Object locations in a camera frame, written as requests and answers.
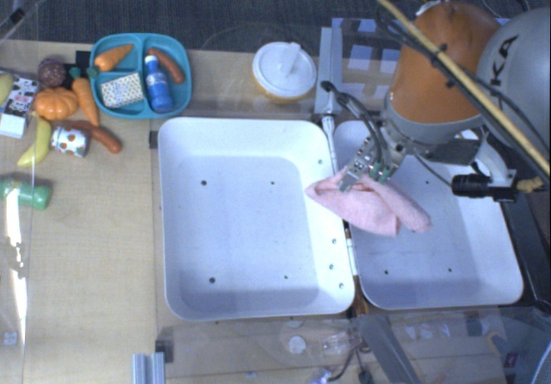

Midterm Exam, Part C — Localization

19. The blue divided plate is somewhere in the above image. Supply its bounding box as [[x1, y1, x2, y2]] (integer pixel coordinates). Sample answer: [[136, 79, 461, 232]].
[[88, 32, 193, 121]]

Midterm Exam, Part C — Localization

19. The white yellow-dotted packet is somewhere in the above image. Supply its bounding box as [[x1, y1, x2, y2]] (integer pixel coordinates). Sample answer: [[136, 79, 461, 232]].
[[99, 71, 145, 110]]

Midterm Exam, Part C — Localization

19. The black cylinder on white bracket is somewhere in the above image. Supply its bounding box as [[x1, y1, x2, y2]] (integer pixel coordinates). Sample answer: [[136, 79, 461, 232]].
[[451, 132, 518, 203]]

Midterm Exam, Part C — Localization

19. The yellow banana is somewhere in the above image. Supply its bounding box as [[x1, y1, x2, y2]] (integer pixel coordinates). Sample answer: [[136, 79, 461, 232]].
[[16, 114, 53, 169]]

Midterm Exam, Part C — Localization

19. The brown doughnut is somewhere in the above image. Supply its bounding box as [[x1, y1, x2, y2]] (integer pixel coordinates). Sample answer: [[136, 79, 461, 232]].
[[37, 56, 68, 89]]

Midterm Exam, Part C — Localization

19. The pink cloth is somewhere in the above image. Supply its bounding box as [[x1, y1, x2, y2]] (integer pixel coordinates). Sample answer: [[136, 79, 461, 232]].
[[304, 166, 433, 238]]

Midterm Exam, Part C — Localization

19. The white plastic tray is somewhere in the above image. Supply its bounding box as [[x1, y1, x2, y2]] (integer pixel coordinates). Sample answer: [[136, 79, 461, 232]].
[[333, 119, 525, 312], [157, 116, 356, 323]]

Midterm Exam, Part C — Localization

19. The brown sausage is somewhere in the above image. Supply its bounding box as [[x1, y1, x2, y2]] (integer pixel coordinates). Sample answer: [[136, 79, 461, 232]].
[[146, 46, 187, 86], [53, 119, 124, 156]]

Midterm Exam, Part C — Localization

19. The orange pumpkin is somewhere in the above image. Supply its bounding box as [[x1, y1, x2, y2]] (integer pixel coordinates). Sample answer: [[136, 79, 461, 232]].
[[33, 86, 80, 121]]

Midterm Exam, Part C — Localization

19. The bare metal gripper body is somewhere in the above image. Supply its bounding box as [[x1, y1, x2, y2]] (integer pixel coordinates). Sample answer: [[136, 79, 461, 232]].
[[349, 126, 408, 180]]

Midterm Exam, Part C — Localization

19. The green bottle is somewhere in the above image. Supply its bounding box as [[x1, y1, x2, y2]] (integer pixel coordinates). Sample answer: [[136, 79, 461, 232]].
[[0, 178, 53, 212]]

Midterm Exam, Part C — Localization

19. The yellow-green fruit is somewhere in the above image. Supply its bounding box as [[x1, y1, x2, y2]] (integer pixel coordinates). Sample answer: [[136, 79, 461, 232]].
[[0, 71, 15, 108]]

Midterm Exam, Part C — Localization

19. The blue bottle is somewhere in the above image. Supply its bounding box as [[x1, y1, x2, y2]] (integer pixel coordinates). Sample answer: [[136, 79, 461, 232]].
[[143, 54, 175, 114]]

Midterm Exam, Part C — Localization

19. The small orange-print can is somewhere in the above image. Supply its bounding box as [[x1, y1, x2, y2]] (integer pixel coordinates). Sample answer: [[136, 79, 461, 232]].
[[49, 125, 92, 158]]

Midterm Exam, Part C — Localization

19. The cow-print milk carton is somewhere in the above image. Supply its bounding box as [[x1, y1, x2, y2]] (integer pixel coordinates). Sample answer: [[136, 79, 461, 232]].
[[0, 73, 40, 139]]

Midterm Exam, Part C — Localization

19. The orange carrot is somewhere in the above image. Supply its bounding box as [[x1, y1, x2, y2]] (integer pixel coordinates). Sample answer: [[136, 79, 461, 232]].
[[87, 43, 135, 74], [69, 66, 102, 128]]

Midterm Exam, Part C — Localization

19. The white-lidded yellow cup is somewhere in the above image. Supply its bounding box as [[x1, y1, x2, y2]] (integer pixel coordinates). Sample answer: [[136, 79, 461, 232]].
[[251, 41, 318, 105]]

